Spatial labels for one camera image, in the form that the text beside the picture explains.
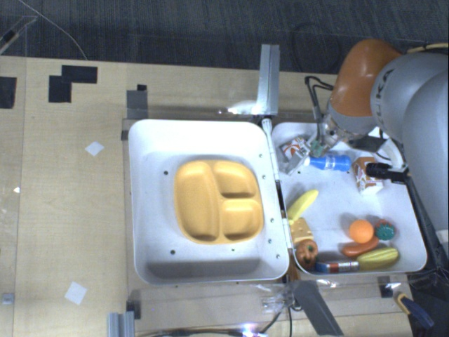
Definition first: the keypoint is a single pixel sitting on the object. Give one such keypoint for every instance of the orange sausage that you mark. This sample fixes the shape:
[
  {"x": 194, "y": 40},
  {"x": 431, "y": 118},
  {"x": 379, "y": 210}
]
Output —
[{"x": 359, "y": 248}]

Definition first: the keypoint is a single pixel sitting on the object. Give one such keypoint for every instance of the black cylinder on white bracket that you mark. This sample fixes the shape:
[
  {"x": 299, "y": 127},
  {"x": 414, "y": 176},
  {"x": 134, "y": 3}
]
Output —
[{"x": 379, "y": 170}]

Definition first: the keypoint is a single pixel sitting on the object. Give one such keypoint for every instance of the thin black and white rod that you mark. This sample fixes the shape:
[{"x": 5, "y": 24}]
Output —
[{"x": 267, "y": 126}]

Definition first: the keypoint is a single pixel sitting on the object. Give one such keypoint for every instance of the yellow corn cob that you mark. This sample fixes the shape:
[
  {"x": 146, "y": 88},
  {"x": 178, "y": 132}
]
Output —
[{"x": 378, "y": 258}]

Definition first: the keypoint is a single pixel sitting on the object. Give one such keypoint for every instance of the white plastic tray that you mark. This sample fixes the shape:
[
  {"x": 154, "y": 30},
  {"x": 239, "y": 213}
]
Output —
[
  {"x": 336, "y": 202},
  {"x": 154, "y": 188}
]

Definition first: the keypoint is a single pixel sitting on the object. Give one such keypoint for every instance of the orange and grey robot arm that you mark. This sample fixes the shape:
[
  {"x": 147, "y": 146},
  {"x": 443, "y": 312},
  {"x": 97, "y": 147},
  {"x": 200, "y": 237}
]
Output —
[{"x": 414, "y": 118}]

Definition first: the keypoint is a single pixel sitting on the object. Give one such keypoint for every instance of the yellow banana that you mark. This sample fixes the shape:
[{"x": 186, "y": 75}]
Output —
[{"x": 303, "y": 203}]

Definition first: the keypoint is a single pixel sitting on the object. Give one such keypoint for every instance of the teal and red strawberry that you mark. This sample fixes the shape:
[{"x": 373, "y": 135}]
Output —
[{"x": 384, "y": 230}]

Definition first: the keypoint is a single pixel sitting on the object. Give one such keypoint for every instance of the blue plastic bottle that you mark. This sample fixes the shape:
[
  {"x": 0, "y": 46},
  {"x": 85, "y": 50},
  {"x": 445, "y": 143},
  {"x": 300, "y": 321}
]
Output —
[{"x": 331, "y": 162}]

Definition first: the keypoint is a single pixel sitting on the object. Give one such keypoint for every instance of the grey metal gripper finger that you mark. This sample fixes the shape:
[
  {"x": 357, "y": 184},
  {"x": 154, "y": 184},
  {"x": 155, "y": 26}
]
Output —
[{"x": 297, "y": 161}]

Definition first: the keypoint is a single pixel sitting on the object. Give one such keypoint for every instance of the brown orange pumpkin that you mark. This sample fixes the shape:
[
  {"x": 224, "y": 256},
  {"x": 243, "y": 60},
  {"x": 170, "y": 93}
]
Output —
[{"x": 306, "y": 253}]

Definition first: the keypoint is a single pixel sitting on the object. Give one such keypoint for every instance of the orange and white carton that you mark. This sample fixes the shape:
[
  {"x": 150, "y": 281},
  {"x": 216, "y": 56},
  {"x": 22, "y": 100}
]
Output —
[
  {"x": 361, "y": 174},
  {"x": 289, "y": 148}
]

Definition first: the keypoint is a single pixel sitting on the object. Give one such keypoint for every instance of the orange ball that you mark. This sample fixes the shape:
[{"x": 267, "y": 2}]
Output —
[{"x": 361, "y": 231}]

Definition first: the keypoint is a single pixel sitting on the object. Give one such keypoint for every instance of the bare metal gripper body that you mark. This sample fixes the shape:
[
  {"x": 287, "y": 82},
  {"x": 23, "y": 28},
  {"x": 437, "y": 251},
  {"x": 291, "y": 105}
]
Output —
[{"x": 331, "y": 134}]

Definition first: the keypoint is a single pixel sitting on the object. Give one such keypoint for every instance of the orange divided plate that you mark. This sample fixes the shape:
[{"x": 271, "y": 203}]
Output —
[{"x": 196, "y": 202}]

